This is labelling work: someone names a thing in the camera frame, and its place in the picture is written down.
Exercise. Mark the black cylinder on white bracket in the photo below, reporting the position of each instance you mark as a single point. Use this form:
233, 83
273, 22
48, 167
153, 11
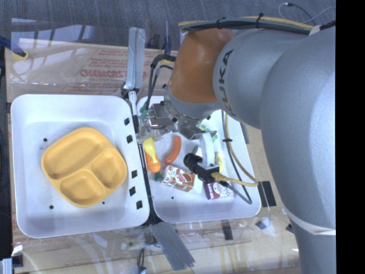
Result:
199, 165

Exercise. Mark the orange carrot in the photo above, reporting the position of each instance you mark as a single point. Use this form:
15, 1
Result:
153, 165

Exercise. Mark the white plastic tray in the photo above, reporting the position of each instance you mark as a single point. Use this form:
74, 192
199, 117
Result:
188, 207
34, 153

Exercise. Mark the white and brown carton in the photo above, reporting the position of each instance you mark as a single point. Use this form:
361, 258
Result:
179, 178

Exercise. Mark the small yellow toy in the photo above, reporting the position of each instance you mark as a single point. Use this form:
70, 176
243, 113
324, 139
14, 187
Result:
219, 161

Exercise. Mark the red and white packet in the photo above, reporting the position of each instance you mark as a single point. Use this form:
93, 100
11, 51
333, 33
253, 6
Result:
218, 191

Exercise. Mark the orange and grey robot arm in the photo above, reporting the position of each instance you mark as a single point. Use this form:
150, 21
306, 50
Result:
285, 96

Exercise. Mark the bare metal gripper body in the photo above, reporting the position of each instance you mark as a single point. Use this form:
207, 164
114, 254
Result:
161, 117

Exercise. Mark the brown cardboard board, red print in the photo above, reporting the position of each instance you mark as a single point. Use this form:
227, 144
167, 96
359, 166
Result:
94, 70

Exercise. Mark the orange sausage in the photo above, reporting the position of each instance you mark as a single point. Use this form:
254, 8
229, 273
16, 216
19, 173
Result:
174, 151

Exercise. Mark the yellow divided plate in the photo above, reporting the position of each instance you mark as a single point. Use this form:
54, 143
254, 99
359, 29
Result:
82, 164

